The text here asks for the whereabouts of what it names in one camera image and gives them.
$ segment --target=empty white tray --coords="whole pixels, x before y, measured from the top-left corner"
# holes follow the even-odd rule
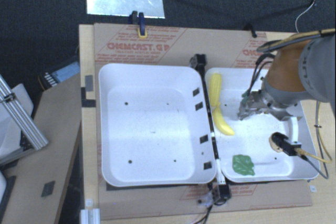
[[[283,133],[289,138],[295,135],[298,136],[304,150],[316,155],[301,104],[288,110],[290,114],[297,117],[292,121],[294,125],[295,121],[297,122],[298,134],[293,131],[292,122],[280,122],[272,115],[252,115],[240,121],[237,116],[239,104],[242,94],[250,85],[253,69],[211,68],[206,73],[208,86],[214,73],[222,75],[219,101],[223,118],[235,131],[234,136],[227,136],[215,128],[220,167],[224,175],[238,183],[315,178],[318,173],[309,163],[297,156],[291,157],[283,152],[275,152],[268,140],[274,132]],[[266,73],[267,70],[263,70],[260,76],[265,76]],[[260,87],[261,80],[259,79],[253,90],[259,90]],[[244,176],[233,170],[233,156],[239,154],[250,156],[254,164],[254,176]],[[312,160],[312,162],[319,167],[317,160]]]
[[[102,173],[114,186],[201,184],[216,174],[202,81],[189,67],[99,72]]]

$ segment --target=banana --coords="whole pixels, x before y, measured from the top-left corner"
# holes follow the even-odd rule
[[[214,123],[217,129],[219,129],[219,131],[223,134],[235,135],[235,131],[224,120],[219,105],[220,103],[217,104],[216,108],[214,109],[212,113]]]
[[[209,87],[209,99],[210,105],[214,106],[215,109],[212,112],[214,123],[219,129],[219,131],[226,135],[234,135],[234,130],[226,123],[223,118],[222,111],[220,110],[219,95],[222,87],[222,75],[215,73],[211,76],[210,87]]]

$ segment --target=white tray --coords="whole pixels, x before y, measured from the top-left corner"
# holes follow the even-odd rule
[[[253,69],[211,68],[206,73],[207,85],[210,85],[210,79],[214,73],[222,75],[219,101],[223,118],[235,131],[234,136],[227,136],[215,128],[220,167],[224,175],[238,183],[315,178],[318,173],[309,163],[296,156],[290,157],[283,152],[275,152],[271,149],[268,140],[274,132],[283,133],[289,138],[293,135],[298,136],[302,148],[316,155],[301,104],[293,106],[288,111],[297,117],[291,122],[280,122],[272,115],[265,114],[253,115],[240,121],[237,116],[239,104],[242,94],[250,85]],[[263,70],[260,76],[265,76],[266,73],[267,70]],[[260,87],[261,80],[259,79],[253,90],[259,90]],[[296,122],[299,133],[293,131],[292,128]],[[233,156],[238,154],[251,157],[254,164],[254,176],[244,176],[233,170]],[[318,161],[312,161],[319,167]]]
[[[102,173],[114,186],[201,184],[216,174],[202,81],[189,67],[99,72]]]

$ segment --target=blue clamp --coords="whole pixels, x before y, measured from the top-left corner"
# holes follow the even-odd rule
[[[147,37],[147,31],[145,27],[145,16],[143,12],[139,13],[137,11],[133,11],[132,14],[128,17],[128,23],[133,25],[139,25],[138,27],[138,35],[140,38]]]

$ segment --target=white cable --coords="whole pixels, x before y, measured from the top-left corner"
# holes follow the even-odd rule
[[[296,29],[296,32],[298,33],[299,32],[299,29],[298,29],[298,20],[299,18],[305,14],[308,10],[310,10],[312,8],[312,6],[315,4],[315,0],[313,0],[313,2],[311,3],[311,5],[304,11],[302,12],[295,20],[295,29]]]

